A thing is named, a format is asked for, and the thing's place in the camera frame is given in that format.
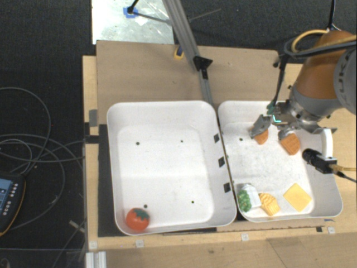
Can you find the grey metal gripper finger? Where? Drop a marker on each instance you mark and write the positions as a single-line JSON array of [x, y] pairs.
[[260, 124], [285, 134]]

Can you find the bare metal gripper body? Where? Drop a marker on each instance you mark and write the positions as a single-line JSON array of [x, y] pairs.
[[290, 119]]

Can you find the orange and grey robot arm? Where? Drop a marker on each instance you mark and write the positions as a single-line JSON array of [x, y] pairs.
[[318, 74]]

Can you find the orange toy waffle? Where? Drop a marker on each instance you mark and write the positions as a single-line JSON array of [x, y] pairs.
[[291, 145]]

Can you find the small orange toy bread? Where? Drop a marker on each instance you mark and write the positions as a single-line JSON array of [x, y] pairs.
[[263, 139]]

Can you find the white plastic tray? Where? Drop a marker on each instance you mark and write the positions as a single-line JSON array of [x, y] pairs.
[[167, 166], [267, 169]]

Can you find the yellow cheese slice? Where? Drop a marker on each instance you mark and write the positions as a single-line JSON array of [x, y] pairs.
[[297, 197]]

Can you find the yellow toy muffin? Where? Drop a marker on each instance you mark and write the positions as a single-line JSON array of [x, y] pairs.
[[270, 205]]

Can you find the white packet of green peas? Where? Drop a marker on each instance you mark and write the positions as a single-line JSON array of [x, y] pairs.
[[246, 198]]

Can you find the brown cardboard board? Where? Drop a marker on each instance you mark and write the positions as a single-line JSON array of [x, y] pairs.
[[145, 74]]

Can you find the red toy tomato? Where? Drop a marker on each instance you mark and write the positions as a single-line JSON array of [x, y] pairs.
[[137, 219]]

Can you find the black cylinder on white bracket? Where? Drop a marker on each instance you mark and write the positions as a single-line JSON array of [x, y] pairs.
[[316, 158]]

